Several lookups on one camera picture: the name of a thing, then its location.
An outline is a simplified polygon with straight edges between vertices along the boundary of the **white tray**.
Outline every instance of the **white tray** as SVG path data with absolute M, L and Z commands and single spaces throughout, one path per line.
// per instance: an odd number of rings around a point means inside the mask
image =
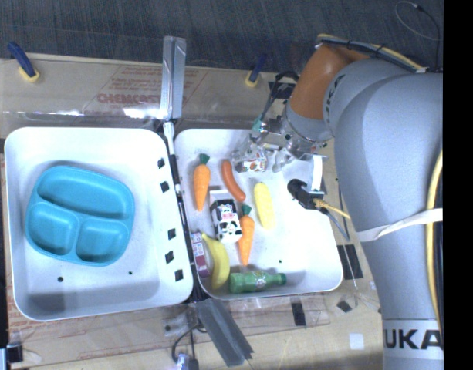
M 232 150 L 249 134 L 240 129 L 187 129 L 176 137 L 174 147 L 181 178 L 181 189 L 187 213 L 188 226 L 192 232 L 201 231 L 214 237 L 208 199 L 202 212 L 194 207 L 193 170 L 198 155 L 211 157 L 211 187 L 225 188 L 220 174 L 222 159 L 228 159 Z M 287 183 L 298 178 L 307 182 L 312 171 L 311 162 L 294 161 L 281 173 L 265 172 L 235 173 L 235 179 L 246 193 L 245 203 L 253 209 L 255 238 L 248 269 L 262 269 L 287 274 L 287 284 L 269 291 L 248 294 L 231 294 L 228 284 L 218 290 L 211 288 L 209 277 L 200 277 L 202 287 L 215 298 L 257 298 L 287 294 L 306 294 L 331 291 L 341 283 L 343 268 L 337 251 L 330 220 L 316 210 L 305 210 L 293 200 Z M 265 182 L 272 194 L 277 224 L 273 230 L 265 230 L 258 222 L 253 186 Z M 237 203 L 241 215 L 241 204 Z M 227 245 L 231 271 L 239 272 L 240 262 L 237 244 Z
M 113 264 L 73 264 L 41 254 L 27 241 L 24 220 L 32 188 L 44 170 L 59 164 L 106 174 L 132 191 L 136 213 L 130 243 Z M 50 321 L 140 310 L 178 304 L 190 295 L 193 276 L 171 168 L 156 133 L 25 127 L 8 136 L 5 165 L 13 291 L 25 316 Z

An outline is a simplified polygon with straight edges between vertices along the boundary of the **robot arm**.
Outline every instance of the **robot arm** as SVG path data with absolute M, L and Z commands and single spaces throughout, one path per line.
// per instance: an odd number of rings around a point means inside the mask
M 443 319 L 427 263 L 427 231 L 440 213 L 421 219 L 441 162 L 443 75 L 419 71 L 321 45 L 276 130 L 297 158 L 334 137 L 343 199 L 380 299 L 386 370 L 444 368 Z M 409 218 L 415 222 L 400 222 Z M 406 227 L 377 238 L 393 224 Z

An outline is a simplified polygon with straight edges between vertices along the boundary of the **gray floor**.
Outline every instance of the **gray floor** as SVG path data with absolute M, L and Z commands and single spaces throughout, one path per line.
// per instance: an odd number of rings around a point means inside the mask
M 247 69 L 265 53 L 265 71 L 300 72 L 319 33 L 442 66 L 444 0 L 0 0 L 1 57 L 15 41 L 29 52 L 159 62 L 163 37 L 175 35 L 191 66 Z M 1 209 L 0 192 L 3 276 Z

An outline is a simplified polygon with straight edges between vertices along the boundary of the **orange carrot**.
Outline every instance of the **orange carrot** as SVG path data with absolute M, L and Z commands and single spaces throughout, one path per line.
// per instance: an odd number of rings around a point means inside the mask
M 228 188 L 229 193 L 233 195 L 233 197 L 239 201 L 240 203 L 245 201 L 246 194 L 243 190 L 239 187 L 238 183 L 235 180 L 235 176 L 233 174 L 233 165 L 227 159 L 222 160 L 221 164 L 221 175 L 222 180 L 224 181 L 226 188 Z
M 200 154 L 200 164 L 193 172 L 193 188 L 195 195 L 195 206 L 198 211 L 204 208 L 205 197 L 207 197 L 208 183 L 211 180 L 211 170 L 207 166 L 210 159 L 205 153 Z
M 242 227 L 242 238 L 238 240 L 239 256 L 244 266 L 248 265 L 250 259 L 250 251 L 252 250 L 253 234 L 255 232 L 255 221 L 249 216 L 252 208 L 244 205 L 242 207 L 243 216 L 239 218 Z

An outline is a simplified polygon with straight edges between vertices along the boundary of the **kuka logo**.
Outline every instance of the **kuka logo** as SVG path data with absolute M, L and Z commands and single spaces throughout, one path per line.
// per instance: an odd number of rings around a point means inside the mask
M 423 339 L 418 346 L 416 341 L 419 341 L 422 333 L 424 333 Z M 424 332 L 418 329 L 410 329 L 408 332 L 403 329 L 384 329 L 383 346 L 400 349 L 428 349 L 430 347 L 443 349 L 440 331 L 436 329 L 426 329 Z

